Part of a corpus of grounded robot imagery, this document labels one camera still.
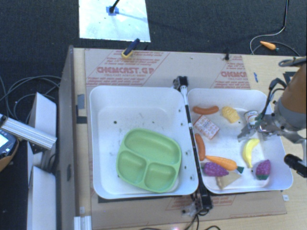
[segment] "yellow banana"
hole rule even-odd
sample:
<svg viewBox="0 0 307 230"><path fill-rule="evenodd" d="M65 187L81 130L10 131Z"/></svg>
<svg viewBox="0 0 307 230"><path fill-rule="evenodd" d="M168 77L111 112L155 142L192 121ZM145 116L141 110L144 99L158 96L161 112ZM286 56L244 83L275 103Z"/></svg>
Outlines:
<svg viewBox="0 0 307 230"><path fill-rule="evenodd" d="M252 152L253 148L255 146L257 146L259 141L260 140L257 139L257 138L249 139L247 141L247 143L245 144L244 148L243 148L243 154L242 154L243 155L243 159L248 164L249 168L253 167L252 164L251 164L251 152Z"/></svg>

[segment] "dark floor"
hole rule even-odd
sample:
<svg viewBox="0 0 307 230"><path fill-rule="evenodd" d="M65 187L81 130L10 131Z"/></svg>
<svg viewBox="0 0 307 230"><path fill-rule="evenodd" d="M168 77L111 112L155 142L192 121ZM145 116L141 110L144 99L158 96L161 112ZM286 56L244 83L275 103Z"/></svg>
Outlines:
<svg viewBox="0 0 307 230"><path fill-rule="evenodd" d="M145 1L151 36L148 50L223 53L229 48L233 54L250 54L253 37L278 32L286 4L286 0ZM265 40L287 44L306 55L306 17L307 0L290 0L286 30ZM25 77L61 77L69 45L127 47L127 42L80 39L78 19L78 0L0 0L0 76L6 89ZM254 42L254 47L257 45L259 40ZM295 55L284 46L278 52L262 47L256 54ZM12 106L28 93L48 89L50 85L43 81L32 81L10 94L9 103ZM2 97L0 83L0 100ZM32 101L27 98L16 109L21 120L26 119ZM4 100L0 101L0 113L6 113ZM17 172L7 168L0 173L0 196L6 197L0 202L2 230L25 229L25 157L21 152L16 156Z"/></svg>

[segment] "table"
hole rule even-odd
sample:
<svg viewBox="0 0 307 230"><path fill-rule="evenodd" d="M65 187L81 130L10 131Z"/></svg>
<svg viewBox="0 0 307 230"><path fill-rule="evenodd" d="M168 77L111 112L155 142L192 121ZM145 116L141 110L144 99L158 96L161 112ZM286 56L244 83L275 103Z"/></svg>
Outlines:
<svg viewBox="0 0 307 230"><path fill-rule="evenodd" d="M74 71L75 71L75 95L76 98L80 94L85 93L85 49L74 49ZM204 59L213 54L197 54L197 56ZM278 77L283 79L283 73L286 71L294 71L294 68L280 68L278 62L289 57L275 57L275 56L252 56L241 55L245 71L251 89L260 90L265 94L268 93L268 86L272 79ZM79 110L80 116L86 116L86 110ZM90 202L90 178L89 178L89 164L88 164L88 141L87 141L87 124L77 124L77 162L78 162L78 188L79 188L79 205L84 207L82 215L91 215ZM300 134L306 137L306 130L300 131ZM302 149L300 145L293 145L288 140L282 138L286 153L294 154L302 157ZM200 218L199 229L205 229L211 225L217 225L222 230L258 230L258 229L304 229L307 225L305 214L307 213L307 183L306 180L293 171L294 182L290 189L285 190L283 195L289 201L285 202L287 214L260 216L236 219L210 220L203 221ZM162 230L168 229L184 229L187 223L158 225L154 226ZM137 230L141 227L125 228L129 230Z"/></svg>

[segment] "orange plug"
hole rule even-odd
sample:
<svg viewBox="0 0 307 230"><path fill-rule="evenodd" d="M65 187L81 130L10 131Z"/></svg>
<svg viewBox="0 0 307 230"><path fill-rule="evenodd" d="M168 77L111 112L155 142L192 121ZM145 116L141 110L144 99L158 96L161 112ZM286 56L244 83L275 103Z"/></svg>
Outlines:
<svg viewBox="0 0 307 230"><path fill-rule="evenodd" d="M271 44L271 43L264 42L264 41L260 41L260 43L263 46L266 46L267 48L269 48L270 50L276 50L276 45L275 44Z"/></svg>

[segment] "green plate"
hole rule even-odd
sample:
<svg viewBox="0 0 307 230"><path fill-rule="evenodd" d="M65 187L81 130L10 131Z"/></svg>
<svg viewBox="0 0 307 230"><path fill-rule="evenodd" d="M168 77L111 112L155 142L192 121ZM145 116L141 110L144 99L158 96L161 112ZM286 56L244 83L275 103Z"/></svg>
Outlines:
<svg viewBox="0 0 307 230"><path fill-rule="evenodd" d="M125 182L156 193L170 190L181 164L181 148L173 139L148 129L130 130L117 156L116 170Z"/></svg>

